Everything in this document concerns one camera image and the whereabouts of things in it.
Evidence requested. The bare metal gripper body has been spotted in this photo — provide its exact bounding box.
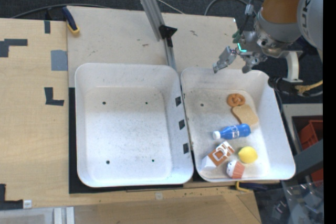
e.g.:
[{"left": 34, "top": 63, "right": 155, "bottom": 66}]
[{"left": 237, "top": 30, "right": 293, "bottom": 60}]

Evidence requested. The brown pretzel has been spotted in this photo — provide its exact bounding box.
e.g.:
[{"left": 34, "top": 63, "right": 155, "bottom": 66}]
[{"left": 226, "top": 93, "right": 246, "bottom": 108}]

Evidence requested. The white plastic tray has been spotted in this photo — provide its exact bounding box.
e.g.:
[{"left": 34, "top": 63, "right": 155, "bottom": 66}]
[
  {"left": 180, "top": 66, "right": 297, "bottom": 183},
  {"left": 74, "top": 62, "right": 195, "bottom": 188}
]

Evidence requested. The tan bread slice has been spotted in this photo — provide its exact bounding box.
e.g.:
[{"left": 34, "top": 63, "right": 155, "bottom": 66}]
[{"left": 231, "top": 104, "right": 260, "bottom": 128}]

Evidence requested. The blue bottle with white cap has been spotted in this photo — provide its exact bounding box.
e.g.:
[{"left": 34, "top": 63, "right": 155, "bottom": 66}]
[{"left": 212, "top": 123, "right": 252, "bottom": 141}]

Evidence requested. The yellow lemon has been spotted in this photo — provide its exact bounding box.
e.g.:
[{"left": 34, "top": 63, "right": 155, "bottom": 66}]
[{"left": 237, "top": 145, "right": 259, "bottom": 164}]

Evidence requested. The brown and white carton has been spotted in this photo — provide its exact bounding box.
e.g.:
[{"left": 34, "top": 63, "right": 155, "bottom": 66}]
[{"left": 200, "top": 141, "right": 235, "bottom": 172}]

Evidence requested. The pink and white cupcake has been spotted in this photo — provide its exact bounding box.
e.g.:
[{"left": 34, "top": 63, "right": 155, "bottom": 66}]
[{"left": 226, "top": 159, "right": 246, "bottom": 180}]

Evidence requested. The black cylinder on white bracket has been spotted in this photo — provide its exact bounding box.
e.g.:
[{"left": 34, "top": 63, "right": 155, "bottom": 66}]
[{"left": 267, "top": 50, "right": 305, "bottom": 97}]

